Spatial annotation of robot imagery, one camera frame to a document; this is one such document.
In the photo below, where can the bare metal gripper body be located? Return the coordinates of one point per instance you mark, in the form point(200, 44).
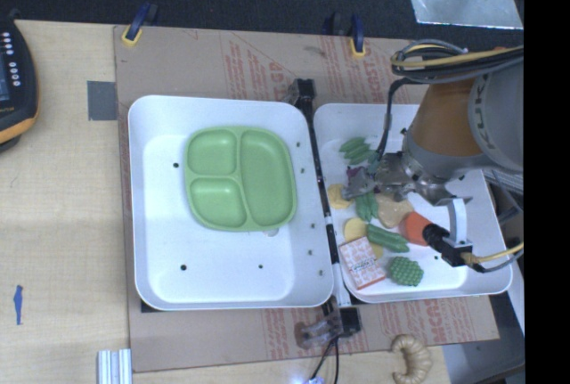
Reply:
point(397, 172)

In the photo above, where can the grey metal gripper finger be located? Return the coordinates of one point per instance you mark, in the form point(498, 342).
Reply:
point(400, 195)
point(359, 187)

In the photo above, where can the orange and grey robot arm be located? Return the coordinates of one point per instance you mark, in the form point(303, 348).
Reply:
point(450, 124)

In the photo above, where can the purple grapes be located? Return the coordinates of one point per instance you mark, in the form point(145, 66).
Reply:
point(355, 172)

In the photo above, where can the tan toy bread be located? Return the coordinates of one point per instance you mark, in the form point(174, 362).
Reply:
point(392, 210)

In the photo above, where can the green bean bunch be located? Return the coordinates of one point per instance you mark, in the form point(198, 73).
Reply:
point(366, 207)

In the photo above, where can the yellow toy food piece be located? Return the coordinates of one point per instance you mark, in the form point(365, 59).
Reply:
point(335, 197)

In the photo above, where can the orange carrot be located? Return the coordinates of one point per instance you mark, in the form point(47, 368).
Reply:
point(413, 228)

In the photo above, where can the green pea pods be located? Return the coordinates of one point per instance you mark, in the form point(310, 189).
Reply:
point(356, 149)

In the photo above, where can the yellow round chip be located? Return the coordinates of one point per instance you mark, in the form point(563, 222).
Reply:
point(354, 229)

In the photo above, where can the long green pea pod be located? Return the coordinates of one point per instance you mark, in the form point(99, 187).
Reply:
point(386, 238)

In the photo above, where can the thin black and white rod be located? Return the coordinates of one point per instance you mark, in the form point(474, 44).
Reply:
point(331, 235)

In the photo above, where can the small yellow toy piece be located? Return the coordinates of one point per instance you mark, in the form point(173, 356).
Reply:
point(377, 250)

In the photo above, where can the green textured toy vegetable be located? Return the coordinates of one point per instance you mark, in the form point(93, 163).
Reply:
point(406, 271)

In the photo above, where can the pink and white carton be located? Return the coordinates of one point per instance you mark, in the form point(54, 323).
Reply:
point(361, 264)

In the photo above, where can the green divided plate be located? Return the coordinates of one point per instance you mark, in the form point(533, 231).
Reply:
point(263, 177)

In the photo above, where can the white plastic tray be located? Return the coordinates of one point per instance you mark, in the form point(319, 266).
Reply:
point(481, 248)
point(222, 266)

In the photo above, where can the tan toy croissant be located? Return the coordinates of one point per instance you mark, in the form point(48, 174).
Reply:
point(416, 353)

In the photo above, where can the brown cardboard board red print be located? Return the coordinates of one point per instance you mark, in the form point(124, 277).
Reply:
point(200, 61)

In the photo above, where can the black cylinder on white bracket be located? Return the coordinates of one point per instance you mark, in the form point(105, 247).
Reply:
point(447, 242)

